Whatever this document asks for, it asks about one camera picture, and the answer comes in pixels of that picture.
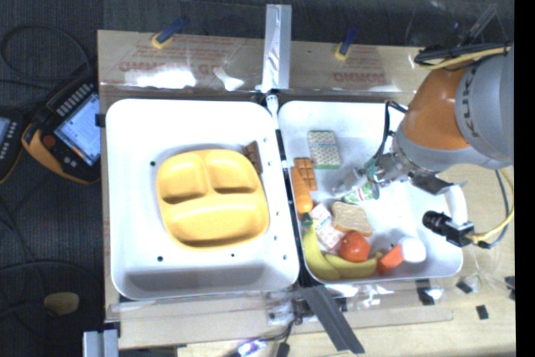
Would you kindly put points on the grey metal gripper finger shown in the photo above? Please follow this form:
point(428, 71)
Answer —
point(349, 182)
point(375, 191)

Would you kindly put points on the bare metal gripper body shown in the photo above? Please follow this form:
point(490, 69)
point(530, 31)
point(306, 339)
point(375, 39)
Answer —
point(393, 169)

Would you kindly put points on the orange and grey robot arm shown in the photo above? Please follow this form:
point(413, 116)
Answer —
point(434, 125)

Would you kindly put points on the slice of bread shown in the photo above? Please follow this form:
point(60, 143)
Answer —
point(351, 217)

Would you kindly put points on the green patterned packet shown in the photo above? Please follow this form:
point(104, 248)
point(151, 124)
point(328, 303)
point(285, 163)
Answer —
point(324, 148)

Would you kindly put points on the orange wafer biscuit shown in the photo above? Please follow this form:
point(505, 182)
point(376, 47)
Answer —
point(306, 173)

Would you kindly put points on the orange carrot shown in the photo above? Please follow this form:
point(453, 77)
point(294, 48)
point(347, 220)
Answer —
point(302, 198)

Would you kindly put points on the white plastic tray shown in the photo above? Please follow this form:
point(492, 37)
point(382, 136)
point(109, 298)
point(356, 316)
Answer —
point(138, 180)
point(418, 217)

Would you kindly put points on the pink and white carton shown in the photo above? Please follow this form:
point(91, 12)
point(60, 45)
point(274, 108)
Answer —
point(328, 232)

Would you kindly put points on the orange tomato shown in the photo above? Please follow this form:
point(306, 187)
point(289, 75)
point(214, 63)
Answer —
point(354, 247)

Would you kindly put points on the white egg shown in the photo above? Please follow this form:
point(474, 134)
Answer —
point(411, 250)

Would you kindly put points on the orange wedge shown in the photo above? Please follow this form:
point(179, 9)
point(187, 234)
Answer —
point(390, 260)

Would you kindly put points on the yellow banana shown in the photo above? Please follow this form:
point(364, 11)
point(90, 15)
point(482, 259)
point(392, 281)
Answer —
point(315, 257)
point(355, 268)

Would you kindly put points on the brown chocolate bar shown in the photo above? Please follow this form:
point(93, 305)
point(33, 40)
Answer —
point(253, 156)

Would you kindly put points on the yellow divided plate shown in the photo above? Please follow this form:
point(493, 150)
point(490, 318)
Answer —
point(213, 200)

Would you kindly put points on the brown cardboard board, red print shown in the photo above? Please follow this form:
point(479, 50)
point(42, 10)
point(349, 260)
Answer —
point(188, 58)

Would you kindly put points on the yellow rounded lump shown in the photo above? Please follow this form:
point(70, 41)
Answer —
point(61, 302)

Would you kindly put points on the black cylinder on white bracket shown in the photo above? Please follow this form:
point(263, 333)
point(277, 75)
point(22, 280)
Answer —
point(449, 226)

